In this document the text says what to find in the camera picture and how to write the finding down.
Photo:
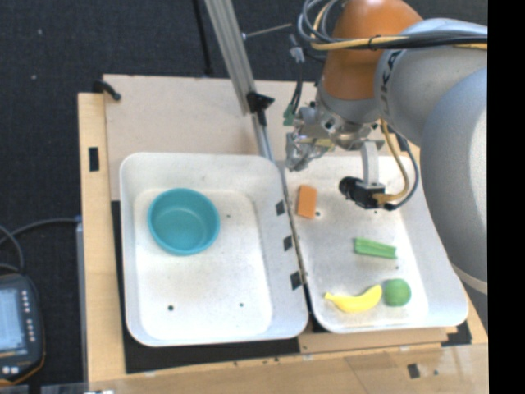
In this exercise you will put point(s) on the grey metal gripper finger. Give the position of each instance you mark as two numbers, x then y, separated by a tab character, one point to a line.
293	156
312	151

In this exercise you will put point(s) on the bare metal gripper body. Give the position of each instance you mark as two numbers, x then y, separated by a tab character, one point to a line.
328	131

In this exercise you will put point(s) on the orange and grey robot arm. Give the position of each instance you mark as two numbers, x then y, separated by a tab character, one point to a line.
443	109

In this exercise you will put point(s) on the orange rectangular biscuit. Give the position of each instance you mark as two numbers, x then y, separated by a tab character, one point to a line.
307	202

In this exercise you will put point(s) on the green celery stick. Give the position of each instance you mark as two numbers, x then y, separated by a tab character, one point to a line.
375	248

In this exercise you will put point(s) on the pale flat board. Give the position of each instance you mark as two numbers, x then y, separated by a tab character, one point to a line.
176	113

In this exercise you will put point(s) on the white plastic tray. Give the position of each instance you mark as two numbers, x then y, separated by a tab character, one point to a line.
352	273
205	277

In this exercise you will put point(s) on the teal bowl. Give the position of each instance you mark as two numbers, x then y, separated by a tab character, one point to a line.
182	224

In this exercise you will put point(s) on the yellow banana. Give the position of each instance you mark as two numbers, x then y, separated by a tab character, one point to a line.
357	302

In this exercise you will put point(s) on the green round fruit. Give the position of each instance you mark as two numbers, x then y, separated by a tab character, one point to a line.
397	293

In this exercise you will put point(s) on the black cylinder on white bracket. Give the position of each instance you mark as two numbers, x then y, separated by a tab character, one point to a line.
363	193

